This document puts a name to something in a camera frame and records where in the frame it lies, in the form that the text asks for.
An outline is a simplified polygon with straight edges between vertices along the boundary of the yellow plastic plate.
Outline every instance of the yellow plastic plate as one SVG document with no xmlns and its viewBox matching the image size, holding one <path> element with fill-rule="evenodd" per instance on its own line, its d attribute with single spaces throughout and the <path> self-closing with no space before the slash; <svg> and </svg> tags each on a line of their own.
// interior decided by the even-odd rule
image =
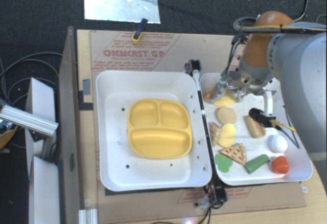
<svg viewBox="0 0 327 224">
<path fill-rule="evenodd" d="M 187 110 L 171 100 L 142 99 L 128 111 L 128 142 L 138 155 L 150 159 L 177 159 L 192 148 Z"/>
</svg>

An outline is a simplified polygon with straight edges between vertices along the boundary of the white egg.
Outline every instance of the white egg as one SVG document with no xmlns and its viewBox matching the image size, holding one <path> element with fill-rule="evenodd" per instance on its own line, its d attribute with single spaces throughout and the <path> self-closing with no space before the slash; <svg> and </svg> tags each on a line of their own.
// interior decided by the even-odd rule
<svg viewBox="0 0 327 224">
<path fill-rule="evenodd" d="M 287 150 L 288 144 L 282 135 L 273 135 L 270 140 L 270 148 L 275 153 L 283 153 Z"/>
</svg>

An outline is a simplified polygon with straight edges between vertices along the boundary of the white tray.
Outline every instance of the white tray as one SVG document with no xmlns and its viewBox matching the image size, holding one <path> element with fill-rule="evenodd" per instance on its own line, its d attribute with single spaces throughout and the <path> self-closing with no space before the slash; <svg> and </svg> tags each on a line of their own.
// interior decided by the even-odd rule
<svg viewBox="0 0 327 224">
<path fill-rule="evenodd" d="M 201 77 L 201 89 L 205 96 L 211 91 L 216 83 L 220 80 L 220 73 L 207 73 Z M 272 84 L 266 89 L 276 90 L 277 93 L 273 96 L 274 99 L 274 114 L 277 119 L 287 124 L 285 110 L 283 108 L 283 100 L 280 94 L 279 82 L 274 80 Z M 268 146 L 268 140 L 271 135 L 281 134 L 274 128 L 267 128 L 267 134 L 263 138 L 255 139 L 251 137 L 250 131 L 245 122 L 245 117 L 251 108 L 259 108 L 264 110 L 263 97 L 247 95 L 244 100 L 240 103 L 235 103 L 230 106 L 237 115 L 237 122 L 235 123 L 236 138 L 234 143 L 243 143 L 246 152 L 247 160 L 251 160 L 261 154 L 266 154 L 271 160 L 277 156 L 284 155 L 287 158 L 290 169 L 287 174 L 277 174 L 270 168 L 270 163 L 266 163 L 257 171 L 252 174 L 248 174 L 244 167 L 236 162 L 230 167 L 227 173 L 223 173 L 218 170 L 216 166 L 217 174 L 219 178 L 226 184 L 237 186 L 237 185 L 251 185 L 251 184 L 265 184 L 265 183 L 280 183 L 280 182 L 294 182 L 294 181 L 305 181 L 312 175 L 312 164 L 310 158 L 299 138 L 297 141 L 300 145 L 300 149 L 297 149 L 287 137 L 285 139 L 288 142 L 288 149 L 284 153 L 274 153 Z M 217 107 L 209 102 L 204 103 L 205 112 L 207 115 L 207 121 L 218 122 L 216 113 Z M 219 150 L 223 147 L 217 145 L 212 147 L 214 155 L 218 154 Z"/>
<path fill-rule="evenodd" d="M 212 170 L 195 81 L 185 73 L 104 71 L 96 80 L 100 178 L 113 191 L 205 186 Z M 193 134 L 190 153 L 180 159 L 138 156 L 128 144 L 127 117 L 139 99 L 167 99 L 187 109 Z"/>
</svg>

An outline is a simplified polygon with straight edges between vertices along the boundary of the toy food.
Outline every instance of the toy food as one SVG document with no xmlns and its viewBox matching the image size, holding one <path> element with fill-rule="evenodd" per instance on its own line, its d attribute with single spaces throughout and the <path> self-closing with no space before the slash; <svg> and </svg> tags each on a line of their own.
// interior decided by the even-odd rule
<svg viewBox="0 0 327 224">
<path fill-rule="evenodd" d="M 222 125 L 220 129 L 220 135 L 218 144 L 224 148 L 228 148 L 233 145 L 235 140 L 236 129 L 233 124 L 227 123 Z"/>
<path fill-rule="evenodd" d="M 222 96 L 219 100 L 214 102 L 214 105 L 217 107 L 223 106 L 231 106 L 235 103 L 235 99 L 233 95 L 227 91 L 224 96 Z"/>
<path fill-rule="evenodd" d="M 285 174 L 289 170 L 287 159 L 284 156 L 278 156 L 271 163 L 272 170 L 275 173 Z"/>
<path fill-rule="evenodd" d="M 266 135 L 266 129 L 257 121 L 253 120 L 253 118 L 250 116 L 246 117 L 246 125 L 248 126 L 251 135 L 254 138 L 262 138 L 264 135 Z"/>
<path fill-rule="evenodd" d="M 236 114 L 230 107 L 219 108 L 217 111 L 217 118 L 221 124 L 234 124 L 236 122 Z"/>
<path fill-rule="evenodd" d="M 211 98 L 212 95 L 213 95 L 213 91 L 210 91 L 209 93 L 203 96 L 203 100 L 208 100 L 209 98 Z"/>
<path fill-rule="evenodd" d="M 214 147 L 219 139 L 220 127 L 215 122 L 209 122 L 209 132 L 211 137 L 211 143 Z"/>
<path fill-rule="evenodd" d="M 245 163 L 244 168 L 246 169 L 248 174 L 252 174 L 268 161 L 269 161 L 268 156 L 263 154 Z"/>
<path fill-rule="evenodd" d="M 273 135 L 268 142 L 271 150 L 275 153 L 283 153 L 287 150 L 288 144 L 282 135 Z"/>
<path fill-rule="evenodd" d="M 242 143 L 236 144 L 230 148 L 223 149 L 220 151 L 220 154 L 231 158 L 241 165 L 245 165 L 246 163 L 246 151 Z"/>
<path fill-rule="evenodd" d="M 228 172 L 229 168 L 233 164 L 233 161 L 230 158 L 227 158 L 222 154 L 217 154 L 215 156 L 215 162 L 218 165 L 219 171 L 224 173 Z"/>
</svg>

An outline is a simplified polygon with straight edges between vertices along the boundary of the toy tomato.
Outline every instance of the toy tomato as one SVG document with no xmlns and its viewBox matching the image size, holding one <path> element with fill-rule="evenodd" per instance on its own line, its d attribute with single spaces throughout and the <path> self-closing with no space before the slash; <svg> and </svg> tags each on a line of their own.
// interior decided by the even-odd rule
<svg viewBox="0 0 327 224">
<path fill-rule="evenodd" d="M 271 163 L 272 170 L 276 173 L 285 174 L 289 170 L 287 159 L 284 156 L 278 156 Z"/>
</svg>

